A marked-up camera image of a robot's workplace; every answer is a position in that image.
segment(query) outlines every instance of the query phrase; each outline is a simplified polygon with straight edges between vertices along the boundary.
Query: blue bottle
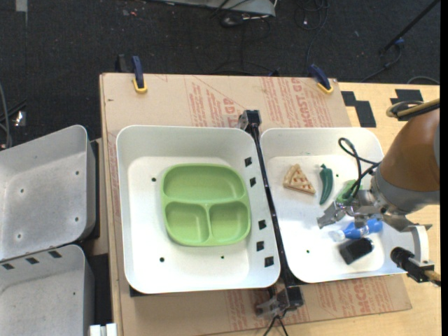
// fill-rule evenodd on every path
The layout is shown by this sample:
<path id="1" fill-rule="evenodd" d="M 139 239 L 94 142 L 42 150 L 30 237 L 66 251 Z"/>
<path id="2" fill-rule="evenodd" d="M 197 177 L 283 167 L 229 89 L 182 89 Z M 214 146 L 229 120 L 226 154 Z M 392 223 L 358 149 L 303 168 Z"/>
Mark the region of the blue bottle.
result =
<path id="1" fill-rule="evenodd" d="M 369 219 L 363 227 L 356 228 L 355 223 L 351 222 L 344 230 L 333 230 L 329 235 L 335 242 L 341 242 L 344 239 L 360 239 L 365 235 L 379 232 L 383 229 L 383 222 L 376 218 Z"/>

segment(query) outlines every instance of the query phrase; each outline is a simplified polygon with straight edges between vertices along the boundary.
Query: black floor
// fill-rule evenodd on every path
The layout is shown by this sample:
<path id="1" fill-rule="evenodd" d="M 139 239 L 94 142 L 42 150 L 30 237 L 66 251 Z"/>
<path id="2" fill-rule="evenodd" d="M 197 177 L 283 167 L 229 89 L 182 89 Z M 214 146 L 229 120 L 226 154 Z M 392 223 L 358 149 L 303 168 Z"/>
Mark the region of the black floor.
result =
<path id="1" fill-rule="evenodd" d="M 314 63 L 344 82 L 438 84 L 440 3 L 378 53 L 433 1 L 279 0 L 275 18 L 224 28 L 222 12 L 153 1 L 28 0 L 25 13 L 0 0 L 0 82 L 27 117 L 14 143 L 73 124 L 100 137 L 98 77 L 118 54 L 149 74 L 306 76 Z"/>

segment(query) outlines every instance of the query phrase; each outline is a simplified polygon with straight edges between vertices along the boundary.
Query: toy pizza slice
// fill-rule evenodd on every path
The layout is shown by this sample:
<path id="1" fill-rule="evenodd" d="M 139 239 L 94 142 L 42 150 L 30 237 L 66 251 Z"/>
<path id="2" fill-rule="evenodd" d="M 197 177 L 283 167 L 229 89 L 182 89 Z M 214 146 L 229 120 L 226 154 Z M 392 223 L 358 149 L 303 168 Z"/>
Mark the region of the toy pizza slice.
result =
<path id="1" fill-rule="evenodd" d="M 298 164 L 294 164 L 286 173 L 283 179 L 283 187 L 309 194 L 316 193 L 313 185 Z"/>

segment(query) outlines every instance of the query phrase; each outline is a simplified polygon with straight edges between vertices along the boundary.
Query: green plate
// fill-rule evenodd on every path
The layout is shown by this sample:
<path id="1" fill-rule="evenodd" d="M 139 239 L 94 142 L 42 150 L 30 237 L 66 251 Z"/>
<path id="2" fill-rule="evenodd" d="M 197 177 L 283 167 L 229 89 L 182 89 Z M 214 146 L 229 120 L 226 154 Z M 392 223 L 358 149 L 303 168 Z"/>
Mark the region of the green plate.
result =
<path id="1" fill-rule="evenodd" d="M 161 181 L 162 210 L 169 236 L 187 246 L 240 242 L 251 230 L 243 179 L 221 164 L 178 164 Z"/>

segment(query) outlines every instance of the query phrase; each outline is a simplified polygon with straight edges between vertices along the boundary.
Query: hole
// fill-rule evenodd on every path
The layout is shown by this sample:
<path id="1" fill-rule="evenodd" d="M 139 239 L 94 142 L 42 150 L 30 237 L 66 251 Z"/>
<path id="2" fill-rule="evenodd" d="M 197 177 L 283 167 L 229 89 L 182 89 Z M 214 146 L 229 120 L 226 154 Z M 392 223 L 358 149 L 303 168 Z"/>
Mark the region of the hole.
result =
<path id="1" fill-rule="evenodd" d="M 265 267 L 269 267 L 271 265 L 274 264 L 274 257 L 273 256 L 268 256 L 267 258 L 265 258 Z"/>
<path id="2" fill-rule="evenodd" d="M 265 248 L 264 241 L 257 241 L 257 251 L 263 250 Z"/>
<path id="3" fill-rule="evenodd" d="M 12 269 L 14 269 L 14 266 L 12 266 L 11 264 L 8 264 L 8 263 L 3 264 L 2 267 L 4 267 L 6 270 L 12 270 Z"/>
<path id="4" fill-rule="evenodd" d="M 31 265 L 34 264 L 39 264 L 39 260 L 35 259 L 35 258 L 26 258 L 25 259 L 28 263 L 30 263 Z"/>
<path id="5" fill-rule="evenodd" d="M 59 254 L 57 251 L 49 251 L 48 252 L 54 259 L 62 258 L 62 255 Z"/>
<path id="6" fill-rule="evenodd" d="M 260 220 L 258 222 L 258 227 L 260 228 L 260 230 L 265 229 L 266 228 L 266 220 Z"/>

